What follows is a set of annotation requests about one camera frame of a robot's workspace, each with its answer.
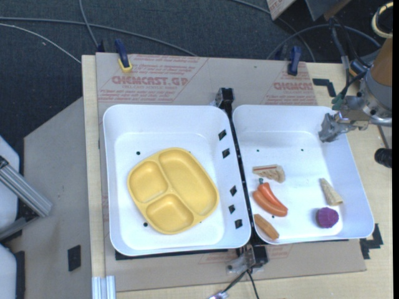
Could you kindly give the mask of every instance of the orange sausage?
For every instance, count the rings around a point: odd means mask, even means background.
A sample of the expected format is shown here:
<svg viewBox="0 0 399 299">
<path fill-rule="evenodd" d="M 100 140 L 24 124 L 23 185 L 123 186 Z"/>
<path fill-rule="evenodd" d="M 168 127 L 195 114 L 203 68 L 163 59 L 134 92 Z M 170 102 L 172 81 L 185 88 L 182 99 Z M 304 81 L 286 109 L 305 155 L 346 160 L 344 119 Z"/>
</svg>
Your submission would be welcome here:
<svg viewBox="0 0 399 299">
<path fill-rule="evenodd" d="M 283 203 L 279 201 L 278 198 L 273 194 L 272 189 L 270 188 L 270 184 L 268 182 L 260 184 L 257 187 L 257 190 L 260 191 L 262 195 L 272 204 L 288 210 L 288 208 L 283 205 Z"/>
<path fill-rule="evenodd" d="M 284 217 L 287 215 L 287 208 L 282 208 L 281 206 L 277 206 L 269 202 L 260 191 L 254 191 L 252 194 L 254 200 L 257 202 L 259 206 L 261 206 L 265 211 L 269 212 L 272 215 L 278 217 Z"/>
</svg>

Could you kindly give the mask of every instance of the black fabric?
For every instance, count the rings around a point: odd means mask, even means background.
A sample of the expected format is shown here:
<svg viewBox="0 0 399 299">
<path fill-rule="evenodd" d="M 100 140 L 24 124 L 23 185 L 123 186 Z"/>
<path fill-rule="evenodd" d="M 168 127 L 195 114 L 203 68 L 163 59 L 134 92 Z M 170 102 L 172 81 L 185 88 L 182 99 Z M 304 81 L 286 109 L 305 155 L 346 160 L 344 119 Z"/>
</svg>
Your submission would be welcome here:
<svg viewBox="0 0 399 299">
<path fill-rule="evenodd" d="M 90 23 L 115 27 L 176 44 L 202 57 L 266 59 L 293 34 L 280 20 L 228 0 L 82 0 Z M 243 0 L 267 8 L 266 0 Z M 337 16 L 347 26 L 378 38 L 370 21 L 378 7 L 391 0 L 353 0 Z M 79 0 L 0 0 L 0 17 L 30 17 L 82 22 Z M 280 19 L 295 30 L 326 24 L 313 21 L 304 0 L 297 0 Z M 6 21 L 36 32 L 80 60 L 93 55 L 96 45 L 85 26 L 29 21 Z M 115 39 L 129 53 L 186 55 L 163 44 L 106 29 L 93 28 L 107 52 L 115 52 Z M 368 40 L 351 34 L 359 55 L 375 51 Z M 303 35 L 316 61 L 340 62 L 328 29 Z M 302 45 L 292 39 L 289 50 Z M 310 62 L 304 50 L 302 60 Z M 50 43 L 15 28 L 0 26 L 0 135 L 14 146 L 48 119 L 82 96 L 81 66 Z"/>
</svg>

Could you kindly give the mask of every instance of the yellow divided plate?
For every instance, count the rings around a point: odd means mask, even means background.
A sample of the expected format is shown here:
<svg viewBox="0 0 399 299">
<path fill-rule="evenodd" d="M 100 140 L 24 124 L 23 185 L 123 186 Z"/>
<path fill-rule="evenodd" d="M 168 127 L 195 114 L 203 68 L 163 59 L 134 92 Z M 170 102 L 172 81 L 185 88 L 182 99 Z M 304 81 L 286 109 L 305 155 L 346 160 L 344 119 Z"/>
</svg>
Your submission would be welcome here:
<svg viewBox="0 0 399 299">
<path fill-rule="evenodd" d="M 168 148 L 138 163 L 127 186 L 148 223 L 164 234 L 183 232 L 207 218 L 219 192 L 202 165 L 181 148 Z"/>
</svg>

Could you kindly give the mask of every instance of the blue clamp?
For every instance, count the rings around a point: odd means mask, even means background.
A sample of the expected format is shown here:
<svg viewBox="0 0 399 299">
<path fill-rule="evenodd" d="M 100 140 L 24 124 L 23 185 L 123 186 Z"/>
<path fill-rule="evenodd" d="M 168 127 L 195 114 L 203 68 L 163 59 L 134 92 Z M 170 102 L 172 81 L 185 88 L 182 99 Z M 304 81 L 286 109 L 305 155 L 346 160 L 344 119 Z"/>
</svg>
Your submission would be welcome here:
<svg viewBox="0 0 399 299">
<path fill-rule="evenodd" d="M 117 52 L 119 53 L 119 66 L 122 69 L 123 73 L 129 73 L 133 69 L 132 63 L 129 61 L 126 48 L 122 43 L 121 39 L 115 40 L 115 47 L 117 48 Z"/>
<path fill-rule="evenodd" d="M 288 64 L 287 73 L 296 76 L 298 74 L 298 63 L 302 49 L 300 47 L 293 47 L 289 55 L 291 63 Z"/>
</svg>

